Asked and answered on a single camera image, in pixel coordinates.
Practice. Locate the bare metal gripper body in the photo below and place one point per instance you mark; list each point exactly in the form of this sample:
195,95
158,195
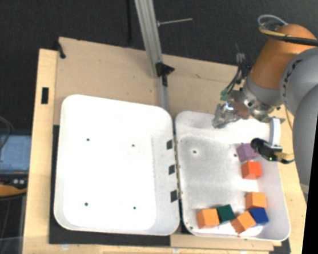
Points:
249,103

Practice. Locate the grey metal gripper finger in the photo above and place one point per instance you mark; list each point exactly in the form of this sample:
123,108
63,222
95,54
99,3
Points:
230,118
218,117

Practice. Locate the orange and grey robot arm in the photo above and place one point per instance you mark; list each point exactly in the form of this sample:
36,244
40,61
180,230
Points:
299,83

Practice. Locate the purple cube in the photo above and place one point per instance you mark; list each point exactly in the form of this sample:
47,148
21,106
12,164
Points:
245,152

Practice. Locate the red-orange cube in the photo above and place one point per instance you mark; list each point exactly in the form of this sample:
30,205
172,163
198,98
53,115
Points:
251,170

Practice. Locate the white plastic tray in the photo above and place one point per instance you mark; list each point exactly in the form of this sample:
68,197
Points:
213,179
113,167

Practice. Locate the orange cube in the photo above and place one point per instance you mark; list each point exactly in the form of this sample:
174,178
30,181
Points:
243,222
256,200
208,218

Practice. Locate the green cube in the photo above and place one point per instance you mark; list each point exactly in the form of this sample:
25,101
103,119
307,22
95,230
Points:
226,213

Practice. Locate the blue cube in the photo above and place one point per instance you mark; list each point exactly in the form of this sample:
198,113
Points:
259,216

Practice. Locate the brown cardboard board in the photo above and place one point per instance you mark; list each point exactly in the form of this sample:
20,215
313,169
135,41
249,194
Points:
110,74

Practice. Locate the black cylinder on white bracket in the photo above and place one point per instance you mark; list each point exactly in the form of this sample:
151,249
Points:
271,151

